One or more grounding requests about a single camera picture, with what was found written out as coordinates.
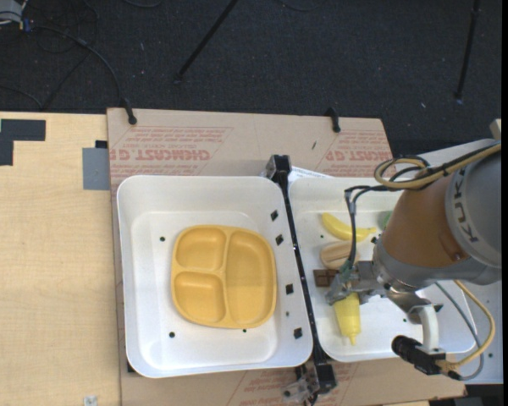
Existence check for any black block with thin wires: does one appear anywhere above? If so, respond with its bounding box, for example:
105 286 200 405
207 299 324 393
314 363 338 395
265 154 291 182

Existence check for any beige hot dog bun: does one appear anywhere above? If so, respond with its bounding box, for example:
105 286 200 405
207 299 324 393
318 240 362 269

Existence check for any brown cardboard board, red print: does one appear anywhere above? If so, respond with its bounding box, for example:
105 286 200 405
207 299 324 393
106 107 469 406

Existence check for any yellow divided plate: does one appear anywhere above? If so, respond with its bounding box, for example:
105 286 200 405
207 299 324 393
169 224 279 330

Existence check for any white paper sheet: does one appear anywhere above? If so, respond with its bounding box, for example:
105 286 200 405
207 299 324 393
288 165 336 182

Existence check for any brown chocolate bar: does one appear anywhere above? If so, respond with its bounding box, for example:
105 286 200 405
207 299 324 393
312 269 340 288

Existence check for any yellow banana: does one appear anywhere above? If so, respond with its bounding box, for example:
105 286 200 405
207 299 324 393
320 211 378 242

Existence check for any white plastic tray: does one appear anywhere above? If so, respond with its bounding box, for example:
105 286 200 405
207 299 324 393
116 174 315 379
288 175 480 364

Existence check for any yellow squeeze bottle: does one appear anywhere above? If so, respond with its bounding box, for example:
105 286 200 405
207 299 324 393
332 292 362 347

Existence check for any black cylinder on white bracket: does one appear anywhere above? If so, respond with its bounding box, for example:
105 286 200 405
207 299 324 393
390 303 448 376

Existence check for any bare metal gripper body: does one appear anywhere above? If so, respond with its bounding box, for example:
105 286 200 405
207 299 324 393
353 260 412 308

